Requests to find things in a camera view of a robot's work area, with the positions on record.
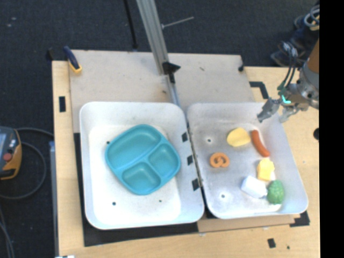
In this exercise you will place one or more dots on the white block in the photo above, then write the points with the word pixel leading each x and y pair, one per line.
pixel 252 186

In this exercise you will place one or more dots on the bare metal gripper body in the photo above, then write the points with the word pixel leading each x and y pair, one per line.
pixel 305 97

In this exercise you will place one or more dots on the orange toy pretzel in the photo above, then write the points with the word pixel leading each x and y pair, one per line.
pixel 215 162

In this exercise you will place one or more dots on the blue divided plate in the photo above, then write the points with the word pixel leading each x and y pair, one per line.
pixel 134 149

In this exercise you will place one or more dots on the orange toy sausage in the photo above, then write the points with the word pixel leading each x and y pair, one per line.
pixel 259 143

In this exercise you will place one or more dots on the yellow toy chip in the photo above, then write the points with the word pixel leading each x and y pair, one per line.
pixel 237 137

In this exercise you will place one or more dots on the thin black and white rod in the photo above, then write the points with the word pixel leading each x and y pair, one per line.
pixel 195 160

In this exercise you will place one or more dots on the pale wood board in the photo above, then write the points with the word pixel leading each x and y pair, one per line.
pixel 121 77

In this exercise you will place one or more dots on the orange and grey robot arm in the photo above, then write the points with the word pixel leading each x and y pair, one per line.
pixel 313 60

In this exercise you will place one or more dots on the white plastic tray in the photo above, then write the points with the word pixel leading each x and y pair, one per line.
pixel 102 197
pixel 236 197

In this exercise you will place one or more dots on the green toy broccoli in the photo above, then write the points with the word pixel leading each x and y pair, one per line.
pixel 275 192

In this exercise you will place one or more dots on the yellow toy cheese slice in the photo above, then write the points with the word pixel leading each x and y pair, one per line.
pixel 265 169

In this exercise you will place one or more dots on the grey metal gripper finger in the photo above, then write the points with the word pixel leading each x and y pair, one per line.
pixel 287 113
pixel 268 109

